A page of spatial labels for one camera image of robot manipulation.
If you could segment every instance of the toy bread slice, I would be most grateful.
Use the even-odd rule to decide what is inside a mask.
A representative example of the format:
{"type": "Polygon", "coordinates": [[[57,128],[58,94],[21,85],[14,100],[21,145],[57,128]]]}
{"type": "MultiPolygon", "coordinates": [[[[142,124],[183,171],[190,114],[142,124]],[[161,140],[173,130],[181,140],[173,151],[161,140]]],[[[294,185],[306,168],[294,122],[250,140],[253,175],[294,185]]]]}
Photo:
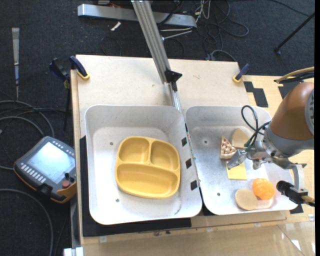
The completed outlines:
{"type": "Polygon", "coordinates": [[[227,138],[222,136],[220,145],[220,158],[230,159],[236,153],[236,151],[236,148],[231,145],[227,138]]]}
{"type": "Polygon", "coordinates": [[[240,128],[235,129],[232,134],[231,143],[235,148],[245,149],[245,143],[249,140],[247,136],[240,128]]]}

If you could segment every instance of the metal bar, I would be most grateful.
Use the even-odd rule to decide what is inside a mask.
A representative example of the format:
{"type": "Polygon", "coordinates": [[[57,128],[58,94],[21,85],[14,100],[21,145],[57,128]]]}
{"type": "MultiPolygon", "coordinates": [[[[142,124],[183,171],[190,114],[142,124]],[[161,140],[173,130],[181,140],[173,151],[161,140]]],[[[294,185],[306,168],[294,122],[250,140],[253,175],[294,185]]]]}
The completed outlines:
{"type": "Polygon", "coordinates": [[[12,28],[12,44],[13,44],[13,58],[14,58],[14,72],[15,72],[15,89],[16,99],[19,99],[19,35],[20,28],[12,28]]]}
{"type": "MultiPolygon", "coordinates": [[[[122,21],[134,21],[137,22],[138,18],[134,10],[126,8],[114,8],[109,6],[93,5],[93,4],[81,4],[78,6],[78,16],[89,16],[103,19],[114,19],[122,21]]],[[[169,13],[153,12],[153,16],[156,23],[163,21],[169,13]]],[[[173,14],[164,24],[176,25],[183,27],[197,27],[197,23],[194,17],[183,14],[173,14]]]]}
{"type": "MultiPolygon", "coordinates": [[[[154,18],[149,1],[131,1],[138,21],[142,28],[145,40],[151,52],[154,64],[159,73],[162,83],[169,83],[165,76],[165,71],[171,70],[169,60],[164,47],[164,42],[159,33],[156,20],[154,18]]],[[[174,91],[172,84],[168,85],[172,100],[172,105],[181,111],[180,100],[177,91],[174,91]]]]}
{"type": "Polygon", "coordinates": [[[312,13],[312,14],[311,14],[298,28],[296,28],[290,35],[288,35],[288,36],[286,37],[286,39],[284,39],[274,50],[275,50],[275,51],[279,51],[280,48],[281,48],[286,42],[288,42],[288,41],[290,40],[290,38],[292,38],[300,29],[302,29],[303,26],[304,26],[305,24],[307,24],[314,16],[315,16],[315,12],[312,13]]]}

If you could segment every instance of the metal tray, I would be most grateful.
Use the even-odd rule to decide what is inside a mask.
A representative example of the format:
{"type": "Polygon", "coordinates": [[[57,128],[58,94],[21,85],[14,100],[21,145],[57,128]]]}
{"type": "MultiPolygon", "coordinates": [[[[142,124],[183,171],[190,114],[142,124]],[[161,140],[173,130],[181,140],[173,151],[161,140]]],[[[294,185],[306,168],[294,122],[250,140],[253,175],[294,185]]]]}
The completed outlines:
{"type": "Polygon", "coordinates": [[[202,199],[197,172],[181,112],[173,106],[94,105],[87,109],[84,120],[89,211],[97,223],[113,225],[190,218],[200,212],[202,199]],[[130,136],[162,140],[178,150],[181,177],[173,196],[143,198],[118,188],[115,179],[117,152],[121,142],[130,136]]]}
{"type": "MultiPolygon", "coordinates": [[[[187,110],[186,124],[206,208],[216,215],[240,214],[292,210],[297,207],[286,196],[276,191],[271,200],[259,200],[254,210],[243,210],[237,206],[235,193],[238,189],[251,189],[255,178],[266,178],[273,183],[286,181],[293,184],[290,170],[284,170],[273,163],[265,163],[255,170],[252,161],[244,161],[247,180],[228,179],[226,160],[220,159],[221,137],[231,139],[236,128],[249,137],[253,134],[241,116],[242,106],[194,106],[187,110]]],[[[261,107],[254,107],[259,125],[271,120],[269,113],[261,107]]],[[[255,124],[252,112],[246,108],[244,115],[250,124],[255,124]]]]}

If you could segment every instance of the toy orange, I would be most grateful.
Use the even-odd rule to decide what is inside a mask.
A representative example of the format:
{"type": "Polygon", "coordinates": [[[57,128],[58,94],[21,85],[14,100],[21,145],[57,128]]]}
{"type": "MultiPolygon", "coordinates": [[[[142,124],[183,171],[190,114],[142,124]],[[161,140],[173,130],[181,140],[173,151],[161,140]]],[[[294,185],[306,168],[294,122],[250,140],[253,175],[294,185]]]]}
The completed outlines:
{"type": "Polygon", "coordinates": [[[256,178],[252,183],[253,193],[262,200],[269,200],[275,195],[274,185],[265,178],[256,178]]]}

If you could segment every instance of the toy pizza slice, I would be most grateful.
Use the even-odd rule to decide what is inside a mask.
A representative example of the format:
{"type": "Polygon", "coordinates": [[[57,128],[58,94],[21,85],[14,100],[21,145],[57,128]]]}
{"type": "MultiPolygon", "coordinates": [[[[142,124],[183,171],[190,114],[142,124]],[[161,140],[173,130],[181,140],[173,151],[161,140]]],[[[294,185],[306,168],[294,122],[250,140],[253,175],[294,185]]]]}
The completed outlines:
{"type": "Polygon", "coordinates": [[[236,148],[231,145],[227,138],[222,136],[220,145],[220,158],[230,159],[236,153],[236,151],[236,148]]]}

